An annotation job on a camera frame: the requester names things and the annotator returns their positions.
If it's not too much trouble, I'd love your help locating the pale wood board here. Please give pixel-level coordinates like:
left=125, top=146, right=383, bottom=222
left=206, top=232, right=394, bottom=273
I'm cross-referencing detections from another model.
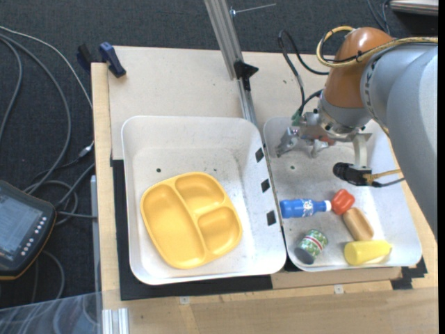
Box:
left=106, top=45, right=404, bottom=290

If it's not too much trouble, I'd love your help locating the yellow plastic bottle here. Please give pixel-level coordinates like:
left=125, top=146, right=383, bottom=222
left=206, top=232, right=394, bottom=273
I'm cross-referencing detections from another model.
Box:
left=343, top=239, right=394, bottom=267

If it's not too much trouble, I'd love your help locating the yellow divided plate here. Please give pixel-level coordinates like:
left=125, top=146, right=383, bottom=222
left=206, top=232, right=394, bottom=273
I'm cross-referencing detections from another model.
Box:
left=140, top=171, right=244, bottom=271

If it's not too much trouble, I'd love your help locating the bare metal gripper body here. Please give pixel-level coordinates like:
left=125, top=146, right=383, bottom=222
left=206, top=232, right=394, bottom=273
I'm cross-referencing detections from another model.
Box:
left=294, top=111, right=364, bottom=148

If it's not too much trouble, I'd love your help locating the blue bottle with white cap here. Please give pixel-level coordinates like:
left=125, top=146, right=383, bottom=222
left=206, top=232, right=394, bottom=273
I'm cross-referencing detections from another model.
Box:
left=279, top=198, right=333, bottom=220

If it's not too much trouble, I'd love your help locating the white plastic tray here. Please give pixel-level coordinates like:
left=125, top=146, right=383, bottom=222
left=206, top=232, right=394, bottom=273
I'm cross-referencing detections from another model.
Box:
left=120, top=115, right=288, bottom=287
left=262, top=116, right=423, bottom=273

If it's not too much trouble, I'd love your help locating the black cylinder on white bracket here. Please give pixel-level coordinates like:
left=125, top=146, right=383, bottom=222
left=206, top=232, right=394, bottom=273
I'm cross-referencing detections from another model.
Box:
left=332, top=132, right=373, bottom=187

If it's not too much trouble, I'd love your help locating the orange toy bell pepper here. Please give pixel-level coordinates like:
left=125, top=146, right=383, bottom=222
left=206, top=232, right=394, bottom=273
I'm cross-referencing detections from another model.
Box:
left=330, top=189, right=356, bottom=216

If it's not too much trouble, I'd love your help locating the green printed can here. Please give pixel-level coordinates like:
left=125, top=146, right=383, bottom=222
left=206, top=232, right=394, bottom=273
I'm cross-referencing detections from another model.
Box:
left=294, top=228, right=330, bottom=266

